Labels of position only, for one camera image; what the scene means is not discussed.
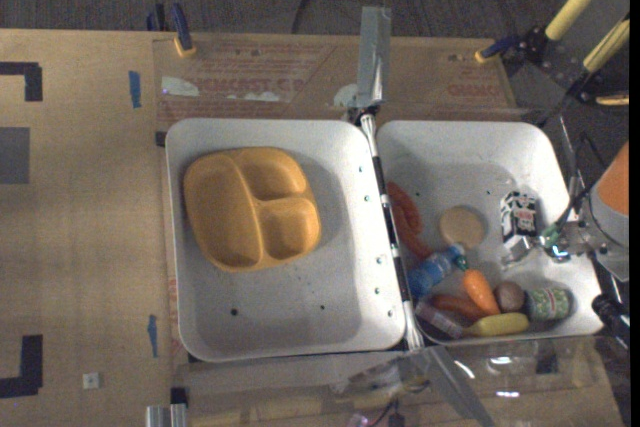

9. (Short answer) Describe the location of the blue plastic bottle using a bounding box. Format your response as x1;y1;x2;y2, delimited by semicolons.
406;243;469;299

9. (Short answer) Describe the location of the brown cardboard board red print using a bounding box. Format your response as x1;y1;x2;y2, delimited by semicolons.
152;32;624;427

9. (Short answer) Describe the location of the beige round biscuit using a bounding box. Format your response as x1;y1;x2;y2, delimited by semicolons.
438;205;487;247

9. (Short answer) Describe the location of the orange divided plate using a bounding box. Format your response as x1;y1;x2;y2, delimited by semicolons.
182;146;323;274

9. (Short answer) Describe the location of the yellow banana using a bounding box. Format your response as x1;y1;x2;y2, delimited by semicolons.
463;312;531;338

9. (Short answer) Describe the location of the black cylinder on white bracket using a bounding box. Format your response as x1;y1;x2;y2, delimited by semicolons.
591;292;631;348

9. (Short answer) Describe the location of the black block with thin wires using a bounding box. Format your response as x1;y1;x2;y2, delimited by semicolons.
348;99;387;123

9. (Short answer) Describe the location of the black and white milk carton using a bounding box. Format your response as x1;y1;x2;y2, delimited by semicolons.
500;190;541;244

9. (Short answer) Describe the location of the orange carrot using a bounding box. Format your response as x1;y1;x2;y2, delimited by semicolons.
454;256;503;317

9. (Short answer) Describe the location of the white plastic tray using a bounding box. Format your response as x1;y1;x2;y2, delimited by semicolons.
164;117;408;363
375;119;606;347

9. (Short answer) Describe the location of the clear plastic bottle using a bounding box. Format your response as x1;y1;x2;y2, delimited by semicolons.
414;299;467;341

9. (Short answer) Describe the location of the brown round potato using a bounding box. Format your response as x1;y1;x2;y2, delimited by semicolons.
493;280;527;314

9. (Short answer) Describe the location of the red sausage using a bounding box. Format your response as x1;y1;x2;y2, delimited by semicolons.
386;180;434;260

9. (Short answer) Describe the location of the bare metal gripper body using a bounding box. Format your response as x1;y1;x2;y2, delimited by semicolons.
558;214;631;283

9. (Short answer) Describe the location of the green can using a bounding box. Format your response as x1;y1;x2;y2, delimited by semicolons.
523;286;573;322

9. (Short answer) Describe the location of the small orange sausage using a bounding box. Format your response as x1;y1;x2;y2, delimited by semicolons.
430;293;485;321

